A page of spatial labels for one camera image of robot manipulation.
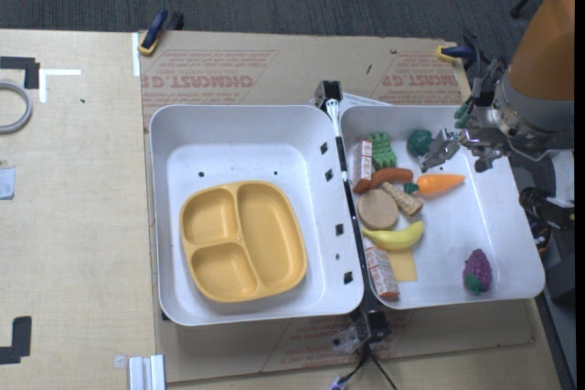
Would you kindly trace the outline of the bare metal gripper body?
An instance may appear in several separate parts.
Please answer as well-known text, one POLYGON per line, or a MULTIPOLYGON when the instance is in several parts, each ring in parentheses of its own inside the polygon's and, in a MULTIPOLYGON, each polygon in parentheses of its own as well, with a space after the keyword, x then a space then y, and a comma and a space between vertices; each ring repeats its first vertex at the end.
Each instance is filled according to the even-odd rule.
POLYGON ((509 106, 463 104, 459 129, 461 144, 483 158, 511 153, 526 158, 545 155, 545 132, 520 118, 509 106))

